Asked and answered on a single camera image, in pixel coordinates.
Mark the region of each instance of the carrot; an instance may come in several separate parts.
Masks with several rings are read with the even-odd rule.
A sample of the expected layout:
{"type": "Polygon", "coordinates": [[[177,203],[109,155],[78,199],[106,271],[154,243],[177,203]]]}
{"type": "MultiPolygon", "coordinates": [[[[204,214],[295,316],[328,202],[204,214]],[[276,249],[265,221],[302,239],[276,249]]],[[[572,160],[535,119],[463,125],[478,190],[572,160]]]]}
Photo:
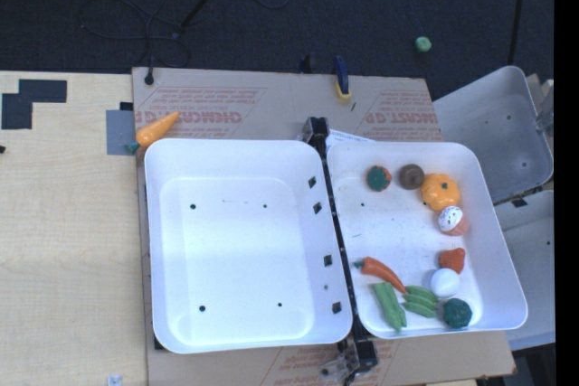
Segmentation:
{"type": "Polygon", "coordinates": [[[139,129],[135,135],[136,142],[126,144],[125,148],[132,155],[140,146],[147,147],[160,139],[179,118],[179,111],[174,111],[139,129]]]}
{"type": "Polygon", "coordinates": [[[401,293],[406,293],[406,288],[401,279],[398,278],[391,268],[380,262],[378,259],[365,257],[362,260],[355,262],[354,266],[359,268],[363,274],[379,277],[382,280],[392,283],[393,287],[401,293]]]}

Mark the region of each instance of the black floor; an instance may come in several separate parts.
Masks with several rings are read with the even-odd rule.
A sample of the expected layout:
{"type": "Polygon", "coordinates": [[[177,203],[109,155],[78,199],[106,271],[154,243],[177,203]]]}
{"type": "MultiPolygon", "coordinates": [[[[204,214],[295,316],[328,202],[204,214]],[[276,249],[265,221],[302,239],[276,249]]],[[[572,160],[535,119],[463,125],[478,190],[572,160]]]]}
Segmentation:
{"type": "Polygon", "coordinates": [[[514,64],[554,77],[555,0],[0,0],[0,70],[133,66],[425,78],[438,99],[514,64]],[[428,52],[414,40],[427,36],[428,52]]]}

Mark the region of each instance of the orange pumpkin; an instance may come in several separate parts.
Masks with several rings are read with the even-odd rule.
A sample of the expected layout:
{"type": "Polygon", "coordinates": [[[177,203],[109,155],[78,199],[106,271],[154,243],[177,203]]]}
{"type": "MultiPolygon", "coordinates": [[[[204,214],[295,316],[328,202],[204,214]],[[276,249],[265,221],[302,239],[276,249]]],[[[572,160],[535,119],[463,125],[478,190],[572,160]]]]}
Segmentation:
{"type": "Polygon", "coordinates": [[[434,211],[442,211],[447,206],[456,206],[460,201],[460,188],[446,174],[427,174],[420,186],[422,200],[434,211]]]}

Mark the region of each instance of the speckled white ball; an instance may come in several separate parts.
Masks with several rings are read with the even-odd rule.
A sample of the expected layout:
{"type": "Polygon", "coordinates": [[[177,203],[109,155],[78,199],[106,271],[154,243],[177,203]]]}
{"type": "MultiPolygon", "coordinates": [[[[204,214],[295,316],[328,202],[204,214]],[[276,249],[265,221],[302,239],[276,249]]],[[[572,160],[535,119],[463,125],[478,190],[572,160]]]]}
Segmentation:
{"type": "Polygon", "coordinates": [[[458,206],[447,206],[438,216],[438,225],[443,232],[454,229],[462,221],[462,209],[458,206]]]}
{"type": "Polygon", "coordinates": [[[460,276],[451,268],[439,268],[431,277],[431,291],[440,298],[456,295],[460,289],[460,276]]]}

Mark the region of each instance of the cardboard sheet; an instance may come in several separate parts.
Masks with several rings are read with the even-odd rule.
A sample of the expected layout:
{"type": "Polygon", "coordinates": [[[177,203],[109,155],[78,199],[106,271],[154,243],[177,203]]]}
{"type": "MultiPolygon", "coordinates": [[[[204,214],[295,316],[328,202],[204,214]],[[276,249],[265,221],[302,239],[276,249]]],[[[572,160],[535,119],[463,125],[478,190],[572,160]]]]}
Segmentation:
{"type": "MultiPolygon", "coordinates": [[[[338,99],[336,76],[251,71],[133,70],[135,127],[179,110],[167,137],[295,139],[309,117],[331,129],[374,140],[442,141],[421,79],[350,76],[352,98],[338,99]]],[[[137,153],[149,386],[243,384],[325,385],[319,365],[338,355],[331,345],[180,355],[156,349],[151,317],[150,263],[143,150],[137,153]]],[[[356,379],[361,386],[453,381],[510,374],[514,361],[504,332],[376,340],[379,364],[356,379]]]]}

